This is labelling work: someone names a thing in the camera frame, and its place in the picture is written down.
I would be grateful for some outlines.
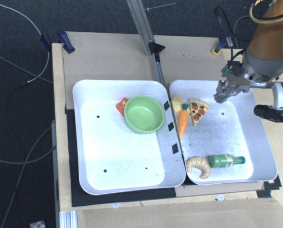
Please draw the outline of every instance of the white tray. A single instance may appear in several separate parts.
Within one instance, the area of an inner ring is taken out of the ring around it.
[[[184,159],[214,154],[244,156],[245,164],[228,168],[211,168],[211,175],[201,179],[201,170],[193,168],[188,177],[196,184],[217,184],[245,181],[271,181],[277,176],[277,166],[262,120],[255,116],[252,90],[230,97],[225,103],[214,100],[218,81],[177,80],[170,85],[170,96],[179,95],[185,102],[199,98],[210,109],[196,127],[188,124],[181,147]]]
[[[116,104],[123,97],[146,95],[165,108],[164,125],[137,134]],[[186,172],[167,90],[155,81],[82,80],[73,88],[81,187],[100,195],[176,187]]]

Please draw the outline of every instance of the toy bottle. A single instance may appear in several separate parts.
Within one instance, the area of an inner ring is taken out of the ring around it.
[[[223,155],[211,155],[209,158],[209,165],[210,167],[230,167],[237,164],[244,164],[245,157],[239,156],[235,157],[230,154],[223,154]]]

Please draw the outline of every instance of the orange carrot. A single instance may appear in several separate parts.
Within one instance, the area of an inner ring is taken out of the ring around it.
[[[188,122],[189,122],[189,112],[187,111],[189,105],[184,103],[182,105],[183,110],[179,113],[179,119],[178,119],[178,129],[179,129],[179,137],[182,138],[185,130],[187,128]]]

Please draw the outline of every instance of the green bowl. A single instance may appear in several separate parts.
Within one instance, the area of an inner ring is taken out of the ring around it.
[[[139,95],[128,100],[124,117],[132,131],[143,134],[158,130],[164,123],[165,113],[156,100]]]

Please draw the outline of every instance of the black floor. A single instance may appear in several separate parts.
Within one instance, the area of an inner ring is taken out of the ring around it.
[[[214,8],[225,11],[230,25],[248,14],[255,0],[143,0],[151,9],[149,19],[155,35],[217,37],[229,36],[220,26]],[[30,18],[49,42],[58,42],[56,32],[65,31],[134,33],[136,28],[125,0],[0,0]],[[258,13],[265,11],[259,7]],[[251,39],[256,25],[245,19],[238,23],[240,38]],[[47,52],[39,42],[35,27],[23,16],[0,6],[0,56],[38,75],[44,68]],[[239,41],[240,48],[247,42]],[[34,77],[0,59],[0,159],[24,162],[38,138],[30,160],[52,149],[50,126],[54,120],[51,57],[42,75]],[[25,166],[0,162],[0,227],[27,228],[44,220],[55,227],[52,155]],[[14,197],[8,212],[10,201]]]

